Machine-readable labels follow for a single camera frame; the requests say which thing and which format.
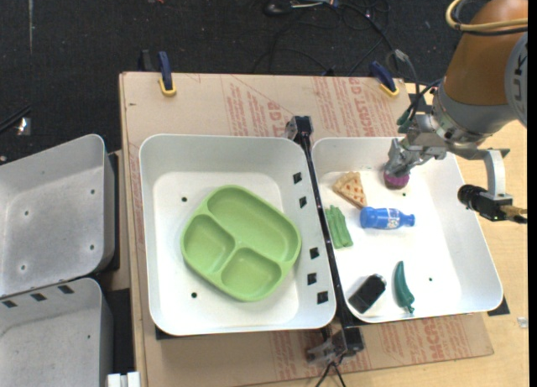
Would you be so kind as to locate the tan pie slice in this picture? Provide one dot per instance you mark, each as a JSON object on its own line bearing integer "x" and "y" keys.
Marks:
{"x": 351, "y": 189}

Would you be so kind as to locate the green divided plate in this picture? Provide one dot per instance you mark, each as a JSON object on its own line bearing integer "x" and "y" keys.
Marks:
{"x": 239, "y": 247}

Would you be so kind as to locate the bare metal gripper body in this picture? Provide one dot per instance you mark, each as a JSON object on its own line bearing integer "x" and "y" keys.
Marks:
{"x": 425, "y": 137}

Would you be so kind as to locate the black cylinder on white bracket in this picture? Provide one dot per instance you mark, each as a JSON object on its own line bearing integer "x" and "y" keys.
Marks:
{"x": 486, "y": 202}

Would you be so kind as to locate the blue bottle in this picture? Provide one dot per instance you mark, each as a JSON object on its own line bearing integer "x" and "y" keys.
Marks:
{"x": 377, "y": 217}

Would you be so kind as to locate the brown cardboard board red print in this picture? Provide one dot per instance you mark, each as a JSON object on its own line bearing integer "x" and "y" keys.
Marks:
{"x": 235, "y": 100}

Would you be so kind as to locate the purple and maroon cupcake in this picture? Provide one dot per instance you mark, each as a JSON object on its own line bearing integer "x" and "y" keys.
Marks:
{"x": 396, "y": 181}

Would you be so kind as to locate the black can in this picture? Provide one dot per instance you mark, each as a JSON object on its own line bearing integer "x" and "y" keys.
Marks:
{"x": 367, "y": 294}

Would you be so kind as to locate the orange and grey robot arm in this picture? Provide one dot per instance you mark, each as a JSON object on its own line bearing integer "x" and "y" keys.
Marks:
{"x": 474, "y": 70}

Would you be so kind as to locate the white plastic tray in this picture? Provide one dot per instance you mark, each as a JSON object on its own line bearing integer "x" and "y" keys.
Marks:
{"x": 168, "y": 293}
{"x": 453, "y": 259}

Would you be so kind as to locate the dark green pepper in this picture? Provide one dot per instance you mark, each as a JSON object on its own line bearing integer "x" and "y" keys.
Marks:
{"x": 403, "y": 289}

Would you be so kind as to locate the green beans bundle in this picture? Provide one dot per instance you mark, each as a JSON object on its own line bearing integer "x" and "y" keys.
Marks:
{"x": 339, "y": 228}

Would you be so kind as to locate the thin black rod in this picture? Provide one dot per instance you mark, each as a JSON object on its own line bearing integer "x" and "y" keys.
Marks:
{"x": 325, "y": 226}

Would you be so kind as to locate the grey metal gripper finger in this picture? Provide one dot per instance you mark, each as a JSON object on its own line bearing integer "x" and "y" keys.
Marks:
{"x": 412, "y": 165}
{"x": 394, "y": 158}

